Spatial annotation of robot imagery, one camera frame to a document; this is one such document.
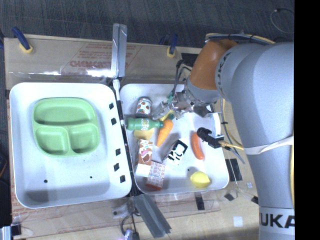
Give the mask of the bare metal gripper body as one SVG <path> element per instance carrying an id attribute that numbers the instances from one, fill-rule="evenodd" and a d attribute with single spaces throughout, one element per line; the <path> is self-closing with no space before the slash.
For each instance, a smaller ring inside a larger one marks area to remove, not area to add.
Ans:
<path id="1" fill-rule="evenodd" d="M 171 102 L 172 110 L 183 113 L 195 113 L 205 118 L 215 112 L 214 105 L 195 98 L 189 91 L 179 91 L 174 94 Z"/>

